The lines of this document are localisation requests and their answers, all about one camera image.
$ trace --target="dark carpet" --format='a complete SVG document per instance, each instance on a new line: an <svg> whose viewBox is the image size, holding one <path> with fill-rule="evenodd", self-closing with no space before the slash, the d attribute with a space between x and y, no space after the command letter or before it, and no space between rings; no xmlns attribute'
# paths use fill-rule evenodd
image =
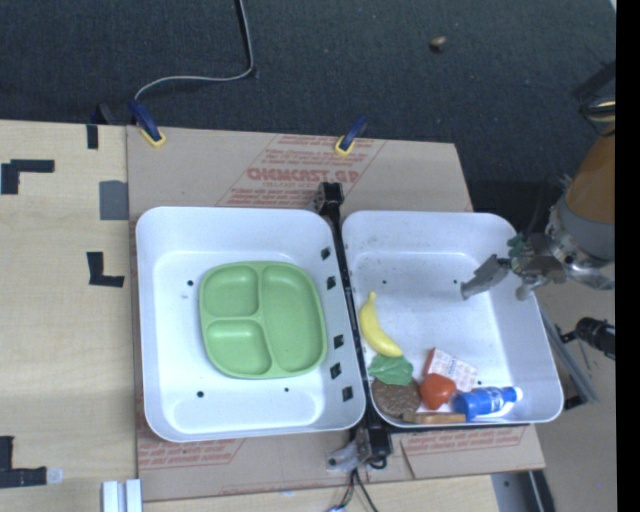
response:
<svg viewBox="0 0 640 512"><path fill-rule="evenodd" d="M158 124L340 135L366 114L367 137L454 143L475 208L516 229L547 177L573 175L595 141L580 107L615 96L609 0L245 6L256 72L148 90ZM106 103L126 124L152 80L239 74L238 12L234 0L1 2L0 119L86 123Z"/></svg>

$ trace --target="tape mark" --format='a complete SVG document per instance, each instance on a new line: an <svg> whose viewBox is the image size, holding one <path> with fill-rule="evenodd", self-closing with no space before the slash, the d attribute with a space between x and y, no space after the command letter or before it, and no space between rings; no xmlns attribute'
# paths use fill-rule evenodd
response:
<svg viewBox="0 0 640 512"><path fill-rule="evenodd" d="M124 276L104 275L104 253L88 252L87 260L89 262L90 285L122 288L124 285Z"/></svg>
<svg viewBox="0 0 640 512"><path fill-rule="evenodd" d="M100 220L129 220L129 187L122 181L101 181Z"/></svg>
<svg viewBox="0 0 640 512"><path fill-rule="evenodd" d="M0 194L15 195L18 193L20 173L11 164L2 164L2 178L0 180Z"/></svg>
<svg viewBox="0 0 640 512"><path fill-rule="evenodd" d="M11 160L8 164L4 163L0 168L0 194L18 193L21 172L52 173L54 170L54 160Z"/></svg>
<svg viewBox="0 0 640 512"><path fill-rule="evenodd" d="M47 468L13 468L13 436L0 437L0 489L31 487L47 483Z"/></svg>
<svg viewBox="0 0 640 512"><path fill-rule="evenodd" d="M98 127L95 124L87 126L87 149L98 149Z"/></svg>

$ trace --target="food package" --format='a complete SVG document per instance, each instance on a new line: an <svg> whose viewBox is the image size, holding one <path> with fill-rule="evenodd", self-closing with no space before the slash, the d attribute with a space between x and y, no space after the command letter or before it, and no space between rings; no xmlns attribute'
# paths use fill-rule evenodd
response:
<svg viewBox="0 0 640 512"><path fill-rule="evenodd" d="M478 369L439 348L429 351L422 375L437 373L456 383L459 391L471 391L475 387Z"/></svg>

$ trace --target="brown food item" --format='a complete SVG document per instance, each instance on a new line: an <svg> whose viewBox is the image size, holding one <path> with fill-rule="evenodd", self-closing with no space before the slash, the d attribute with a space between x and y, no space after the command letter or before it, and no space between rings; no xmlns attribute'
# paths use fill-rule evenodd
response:
<svg viewBox="0 0 640 512"><path fill-rule="evenodd" d="M464 423L467 418L464 414L446 412L405 412L402 419L407 423L419 425L433 425L438 423Z"/></svg>
<svg viewBox="0 0 640 512"><path fill-rule="evenodd" d="M434 37L429 41L429 47L436 52L441 52L444 48L444 44L447 42L447 38L444 36Z"/></svg>
<svg viewBox="0 0 640 512"><path fill-rule="evenodd" d="M392 418L401 418L405 412L415 412L420 407L420 390L415 379L406 386L385 384L375 379L371 392L378 409Z"/></svg>

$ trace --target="black tape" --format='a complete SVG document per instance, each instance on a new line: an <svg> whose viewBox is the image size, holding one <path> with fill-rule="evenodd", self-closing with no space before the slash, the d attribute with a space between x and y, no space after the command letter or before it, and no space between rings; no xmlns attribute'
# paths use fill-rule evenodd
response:
<svg viewBox="0 0 640 512"><path fill-rule="evenodd" d="M30 487L47 483L47 468L13 469L13 436L0 436L0 489Z"/></svg>
<svg viewBox="0 0 640 512"><path fill-rule="evenodd" d="M104 253L88 252L87 260L89 262L89 284L95 286L112 286L122 288L124 285L124 276L105 276L104 271Z"/></svg>
<svg viewBox="0 0 640 512"><path fill-rule="evenodd" d="M0 436L0 471L11 469L13 436Z"/></svg>
<svg viewBox="0 0 640 512"><path fill-rule="evenodd" d="M36 469L8 469L0 471L0 489L9 487L32 487L47 483L47 468Z"/></svg>
<svg viewBox="0 0 640 512"><path fill-rule="evenodd" d="M11 165L18 172L53 172L55 160L11 160Z"/></svg>
<svg viewBox="0 0 640 512"><path fill-rule="evenodd" d="M52 173L55 168L55 160L11 160L2 164L0 194L18 193L21 172Z"/></svg>
<svg viewBox="0 0 640 512"><path fill-rule="evenodd" d="M0 194L15 195L18 193L20 173L11 164L2 164L2 177L0 178Z"/></svg>
<svg viewBox="0 0 640 512"><path fill-rule="evenodd" d="M87 149L98 149L98 127L95 124L87 125Z"/></svg>

